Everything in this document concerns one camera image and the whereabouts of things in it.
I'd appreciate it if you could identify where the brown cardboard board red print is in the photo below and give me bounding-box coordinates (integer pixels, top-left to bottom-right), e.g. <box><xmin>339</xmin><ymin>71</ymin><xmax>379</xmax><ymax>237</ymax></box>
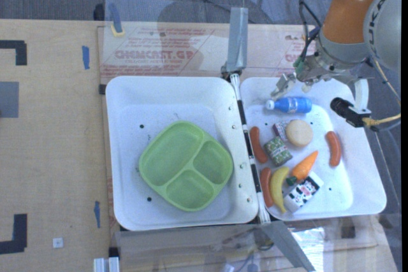
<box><xmin>97</xmin><ymin>21</ymin><xmax>388</xmax><ymax>261</ymax></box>

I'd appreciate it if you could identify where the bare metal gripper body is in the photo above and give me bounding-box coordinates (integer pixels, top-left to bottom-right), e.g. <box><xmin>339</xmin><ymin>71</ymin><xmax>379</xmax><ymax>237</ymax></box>
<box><xmin>295</xmin><ymin>53</ymin><xmax>360</xmax><ymax>84</ymax></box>

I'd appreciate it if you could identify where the orange sausage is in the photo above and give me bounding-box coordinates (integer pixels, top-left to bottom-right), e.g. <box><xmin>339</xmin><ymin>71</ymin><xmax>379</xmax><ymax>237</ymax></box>
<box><xmin>249</xmin><ymin>126</ymin><xmax>268</xmax><ymax>164</ymax></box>
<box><xmin>325</xmin><ymin>131</ymin><xmax>342</xmax><ymax>168</ymax></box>
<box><xmin>259</xmin><ymin>167</ymin><xmax>275</xmax><ymax>208</ymax></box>

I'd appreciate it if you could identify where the green divided plate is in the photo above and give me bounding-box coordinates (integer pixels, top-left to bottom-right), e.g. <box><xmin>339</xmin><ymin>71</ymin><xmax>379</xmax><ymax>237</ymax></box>
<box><xmin>138</xmin><ymin>120</ymin><xmax>235</xmax><ymax>213</ymax></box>

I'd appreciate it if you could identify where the white plastic tray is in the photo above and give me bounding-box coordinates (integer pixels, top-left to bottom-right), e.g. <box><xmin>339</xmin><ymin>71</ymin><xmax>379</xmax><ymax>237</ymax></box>
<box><xmin>105</xmin><ymin>75</ymin><xmax>259</xmax><ymax>232</ymax></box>
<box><xmin>239</xmin><ymin>76</ymin><xmax>388</xmax><ymax>222</ymax></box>

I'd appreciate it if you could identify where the cow print milk carton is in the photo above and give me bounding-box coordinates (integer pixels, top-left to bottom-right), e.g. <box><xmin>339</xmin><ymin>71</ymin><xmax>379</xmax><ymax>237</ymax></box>
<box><xmin>282</xmin><ymin>171</ymin><xmax>324</xmax><ymax>213</ymax></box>

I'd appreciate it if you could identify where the yellow banana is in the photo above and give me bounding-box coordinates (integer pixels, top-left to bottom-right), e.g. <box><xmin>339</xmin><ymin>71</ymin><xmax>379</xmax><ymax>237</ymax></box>
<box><xmin>269</xmin><ymin>166</ymin><xmax>290</xmax><ymax>214</ymax></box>

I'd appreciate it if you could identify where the black cylinder on white bracket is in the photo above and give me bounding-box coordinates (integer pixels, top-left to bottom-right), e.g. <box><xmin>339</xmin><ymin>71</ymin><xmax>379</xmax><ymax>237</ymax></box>
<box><xmin>330</xmin><ymin>78</ymin><xmax>372</xmax><ymax>129</ymax></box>

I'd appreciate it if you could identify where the green patterned carton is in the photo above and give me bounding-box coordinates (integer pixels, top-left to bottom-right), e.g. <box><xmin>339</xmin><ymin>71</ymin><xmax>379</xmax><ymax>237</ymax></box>
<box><xmin>263</xmin><ymin>136</ymin><xmax>293</xmax><ymax>168</ymax></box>

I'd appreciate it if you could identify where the small pink and white carton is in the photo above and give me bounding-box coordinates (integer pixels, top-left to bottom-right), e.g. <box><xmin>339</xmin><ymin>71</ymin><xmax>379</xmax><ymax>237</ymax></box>
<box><xmin>272</xmin><ymin>120</ymin><xmax>289</xmax><ymax>141</ymax></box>

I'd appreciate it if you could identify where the orange carrot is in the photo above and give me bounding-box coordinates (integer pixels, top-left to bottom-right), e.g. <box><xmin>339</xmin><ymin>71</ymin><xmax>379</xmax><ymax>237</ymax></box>
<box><xmin>286</xmin><ymin>150</ymin><xmax>319</xmax><ymax>187</ymax></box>

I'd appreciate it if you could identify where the blue plastic bottle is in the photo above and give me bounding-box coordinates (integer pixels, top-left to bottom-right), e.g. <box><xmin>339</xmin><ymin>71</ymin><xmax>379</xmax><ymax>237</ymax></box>
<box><xmin>265</xmin><ymin>96</ymin><xmax>313</xmax><ymax>115</ymax></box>

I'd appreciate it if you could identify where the beige round biscuit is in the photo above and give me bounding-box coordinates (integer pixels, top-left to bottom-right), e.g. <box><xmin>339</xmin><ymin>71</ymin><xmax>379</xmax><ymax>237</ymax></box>
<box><xmin>285</xmin><ymin>119</ymin><xmax>314</xmax><ymax>148</ymax></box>

